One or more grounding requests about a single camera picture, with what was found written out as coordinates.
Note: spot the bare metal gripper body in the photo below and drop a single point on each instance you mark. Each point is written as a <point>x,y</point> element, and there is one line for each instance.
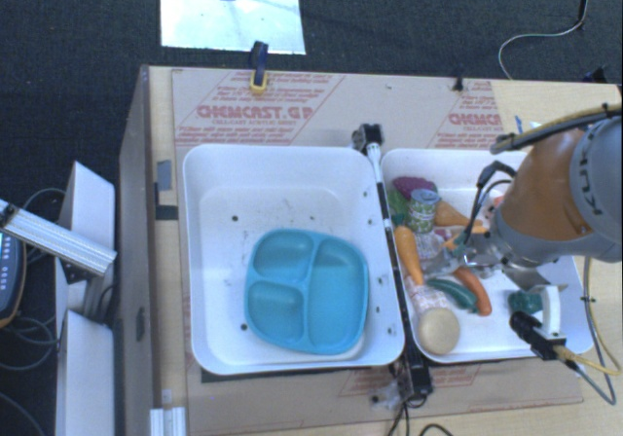
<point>517,274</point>

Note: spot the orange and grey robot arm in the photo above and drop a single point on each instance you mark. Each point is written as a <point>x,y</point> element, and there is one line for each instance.
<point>550,191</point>

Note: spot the green broccoli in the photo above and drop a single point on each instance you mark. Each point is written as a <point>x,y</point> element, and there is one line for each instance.
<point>524,301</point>

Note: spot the orange sausage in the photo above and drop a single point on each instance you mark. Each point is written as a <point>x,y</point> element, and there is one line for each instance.
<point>474,288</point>

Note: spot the green chilli pepper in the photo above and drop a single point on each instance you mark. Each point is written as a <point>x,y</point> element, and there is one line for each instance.
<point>455,294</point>

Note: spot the white plastic tray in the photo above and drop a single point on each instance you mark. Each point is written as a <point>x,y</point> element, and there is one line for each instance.
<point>491,337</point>
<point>272,191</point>

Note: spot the orange chicken drumstick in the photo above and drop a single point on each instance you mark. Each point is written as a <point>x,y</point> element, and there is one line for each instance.
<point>450,216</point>

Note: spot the clear plastic bottle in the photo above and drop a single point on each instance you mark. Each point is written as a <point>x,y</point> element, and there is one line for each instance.
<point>430,249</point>

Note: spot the pink and white packet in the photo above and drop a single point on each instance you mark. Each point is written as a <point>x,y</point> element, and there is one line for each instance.
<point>424,295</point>

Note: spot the beige round bread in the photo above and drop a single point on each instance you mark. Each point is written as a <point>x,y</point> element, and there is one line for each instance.
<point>439,331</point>

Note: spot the orange carrot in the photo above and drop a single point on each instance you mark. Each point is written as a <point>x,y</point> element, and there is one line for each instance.
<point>409,251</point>

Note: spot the green can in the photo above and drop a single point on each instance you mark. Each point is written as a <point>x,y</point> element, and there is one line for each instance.
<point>421,212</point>

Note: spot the green lettuce leaf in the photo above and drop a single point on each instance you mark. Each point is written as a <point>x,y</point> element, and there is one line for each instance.
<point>396,204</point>

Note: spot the purple grapes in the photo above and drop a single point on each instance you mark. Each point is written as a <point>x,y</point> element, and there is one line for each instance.
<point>408,185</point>

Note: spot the thin black and white rod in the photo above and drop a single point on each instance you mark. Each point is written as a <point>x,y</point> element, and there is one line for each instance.
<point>385,210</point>

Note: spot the blue divided plate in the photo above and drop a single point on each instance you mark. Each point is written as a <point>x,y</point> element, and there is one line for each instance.
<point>321,298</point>

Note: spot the brown cardboard board red print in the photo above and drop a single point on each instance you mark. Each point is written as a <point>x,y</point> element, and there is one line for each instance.
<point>311,103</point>

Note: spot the black cylinder on white bracket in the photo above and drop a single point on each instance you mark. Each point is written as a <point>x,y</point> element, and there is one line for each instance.
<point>535,333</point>

